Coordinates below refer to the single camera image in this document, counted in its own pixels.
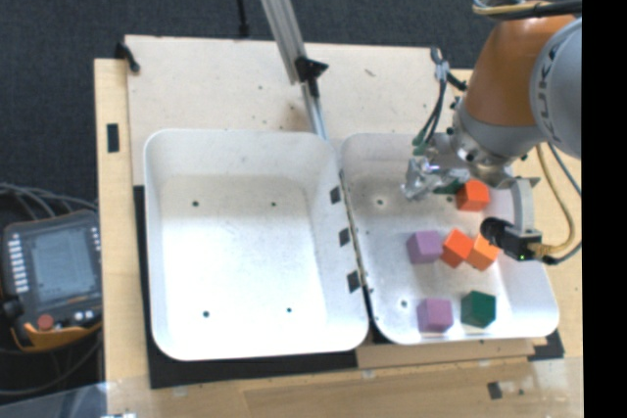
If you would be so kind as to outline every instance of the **green cube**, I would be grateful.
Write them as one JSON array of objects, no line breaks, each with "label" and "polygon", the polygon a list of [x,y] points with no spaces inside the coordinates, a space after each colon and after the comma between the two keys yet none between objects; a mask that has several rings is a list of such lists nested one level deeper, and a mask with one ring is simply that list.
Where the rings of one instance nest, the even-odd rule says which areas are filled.
[{"label": "green cube", "polygon": [[497,299],[492,295],[471,291],[461,299],[461,322],[485,328],[497,318]]}]

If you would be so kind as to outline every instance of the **white plastic tray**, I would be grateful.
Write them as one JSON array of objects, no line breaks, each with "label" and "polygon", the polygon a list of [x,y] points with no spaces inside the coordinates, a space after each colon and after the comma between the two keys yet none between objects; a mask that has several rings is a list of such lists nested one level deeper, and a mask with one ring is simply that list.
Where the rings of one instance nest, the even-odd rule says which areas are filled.
[{"label": "white plastic tray", "polygon": [[[412,265],[406,240],[418,230],[437,230],[444,239],[456,227],[478,234],[481,221],[495,215],[511,221],[509,191],[491,191],[481,212],[459,211],[445,195],[408,201],[401,191],[411,152],[411,136],[358,134],[342,145],[341,164],[367,283],[373,320],[390,341],[415,345],[469,339],[540,338],[559,319],[544,265],[516,261],[500,253],[485,271],[466,262],[451,268],[444,261]],[[461,298],[477,290],[497,298],[496,320],[486,328],[462,324]],[[443,334],[420,333],[416,307],[426,297],[451,300],[455,324]]]},{"label": "white plastic tray", "polygon": [[169,129],[145,146],[152,331],[179,360],[341,351],[367,334],[331,146]]}]

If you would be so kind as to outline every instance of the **red emergency stop button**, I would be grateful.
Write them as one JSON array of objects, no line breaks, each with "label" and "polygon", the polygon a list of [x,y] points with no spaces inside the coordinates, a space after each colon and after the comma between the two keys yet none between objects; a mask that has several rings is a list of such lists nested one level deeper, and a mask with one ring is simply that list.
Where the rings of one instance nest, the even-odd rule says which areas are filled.
[{"label": "red emergency stop button", "polygon": [[37,318],[37,327],[40,331],[50,331],[55,325],[55,319],[49,313],[42,313]]}]

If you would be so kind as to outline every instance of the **foam block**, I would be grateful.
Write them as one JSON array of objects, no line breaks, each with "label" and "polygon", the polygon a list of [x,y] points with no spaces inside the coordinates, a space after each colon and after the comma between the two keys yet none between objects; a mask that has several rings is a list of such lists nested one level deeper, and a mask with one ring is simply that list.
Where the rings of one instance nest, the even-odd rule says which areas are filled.
[{"label": "foam block", "polygon": [[418,305],[418,329],[423,332],[444,333],[453,326],[453,307],[444,298],[425,298]]},{"label": "foam block", "polygon": [[407,240],[411,263],[432,263],[442,254],[442,238],[435,230],[422,230]]},{"label": "foam block", "polygon": [[500,252],[501,248],[493,246],[483,235],[479,234],[474,240],[466,261],[476,269],[483,271],[496,261]]},{"label": "foam block", "polygon": [[472,250],[473,240],[460,230],[454,228],[442,243],[440,259],[452,268],[468,258]]},{"label": "foam block", "polygon": [[469,179],[455,194],[459,210],[480,211],[490,204],[490,189],[478,179]]},{"label": "foam block", "polygon": [[461,322],[485,328],[497,318],[497,299],[487,293],[471,291],[461,299]]}]

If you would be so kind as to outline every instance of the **black clamp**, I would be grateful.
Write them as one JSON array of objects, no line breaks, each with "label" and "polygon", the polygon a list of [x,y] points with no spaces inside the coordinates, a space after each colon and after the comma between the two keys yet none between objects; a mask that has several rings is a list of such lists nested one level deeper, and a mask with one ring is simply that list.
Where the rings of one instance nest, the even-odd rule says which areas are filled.
[{"label": "black clamp", "polygon": [[133,73],[138,73],[141,68],[139,64],[135,61],[133,53],[123,42],[118,42],[118,44],[116,45],[116,59],[128,60],[128,67]]},{"label": "black clamp", "polygon": [[310,94],[315,98],[320,97],[320,91],[317,87],[317,78],[320,77],[329,65],[326,63],[316,62],[309,60],[304,56],[300,56],[294,62],[296,65],[296,72],[301,82],[306,82],[310,87]]}]

